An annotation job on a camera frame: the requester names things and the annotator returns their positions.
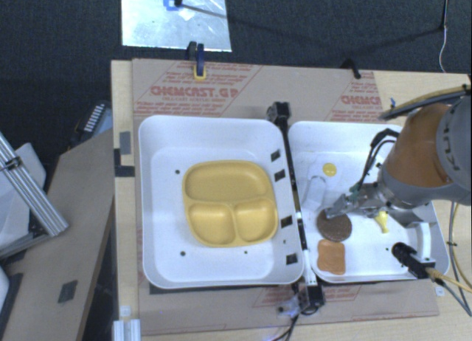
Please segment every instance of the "dark floor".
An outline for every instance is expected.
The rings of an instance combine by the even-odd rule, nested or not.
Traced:
[[[439,72],[443,2],[226,0],[233,52],[206,58],[316,67],[352,58],[359,69]],[[123,47],[120,0],[0,0],[0,10],[0,131],[14,148],[31,142],[47,167],[87,108],[110,99],[111,60],[184,57]],[[471,14],[472,0],[450,0],[448,72],[471,72]],[[107,297],[105,284],[98,295]]]

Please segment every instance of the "metal plate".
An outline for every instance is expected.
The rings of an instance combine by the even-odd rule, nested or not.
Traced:
[[[122,0],[122,43],[135,47],[186,49],[189,42],[207,51],[231,52],[224,0]]]

